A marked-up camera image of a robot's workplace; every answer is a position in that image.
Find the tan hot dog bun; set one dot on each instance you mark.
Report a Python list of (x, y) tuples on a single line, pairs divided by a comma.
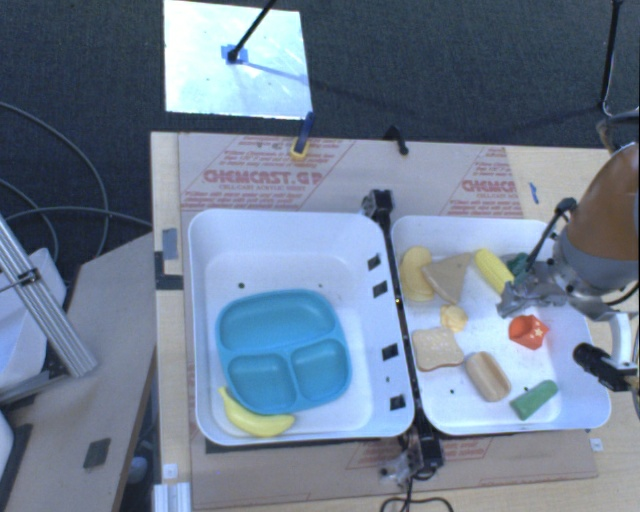
[(488, 376)]

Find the brown cardboard board red print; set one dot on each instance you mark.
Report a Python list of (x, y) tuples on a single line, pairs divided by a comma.
[(280, 180)]

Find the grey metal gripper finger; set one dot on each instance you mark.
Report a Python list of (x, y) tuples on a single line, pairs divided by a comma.
[(507, 307), (515, 290)]

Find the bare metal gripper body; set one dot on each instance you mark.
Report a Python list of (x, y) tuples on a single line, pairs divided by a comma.
[(550, 287)]

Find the black cylinder on white bracket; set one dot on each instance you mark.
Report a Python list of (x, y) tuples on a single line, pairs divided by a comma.
[(597, 361)]

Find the thin black rod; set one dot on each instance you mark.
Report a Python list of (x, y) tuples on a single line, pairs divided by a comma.
[(402, 320)]

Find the small yellow toy food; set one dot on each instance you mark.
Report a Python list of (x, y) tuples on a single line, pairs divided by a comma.
[(453, 318)]

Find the tan triangular bread slice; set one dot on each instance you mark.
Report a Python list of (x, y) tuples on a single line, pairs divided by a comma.
[(447, 277)]

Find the yellow corn cob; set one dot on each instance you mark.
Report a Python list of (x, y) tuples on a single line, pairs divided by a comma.
[(492, 270)]

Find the tan square bread slice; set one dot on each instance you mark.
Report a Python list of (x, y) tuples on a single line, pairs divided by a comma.
[(437, 349)]

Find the blue divided plate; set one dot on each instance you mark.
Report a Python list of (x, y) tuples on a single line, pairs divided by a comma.
[(280, 345)]

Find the white plastic tray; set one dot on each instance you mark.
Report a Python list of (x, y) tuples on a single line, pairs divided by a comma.
[(280, 250), (560, 400)]

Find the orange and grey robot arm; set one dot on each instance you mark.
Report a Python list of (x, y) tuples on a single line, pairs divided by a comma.
[(605, 210)]

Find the green toy cucumber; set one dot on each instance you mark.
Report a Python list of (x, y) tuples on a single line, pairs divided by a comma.
[(532, 400)]

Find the yellow banana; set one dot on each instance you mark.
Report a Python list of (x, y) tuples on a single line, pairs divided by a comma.
[(250, 422)]

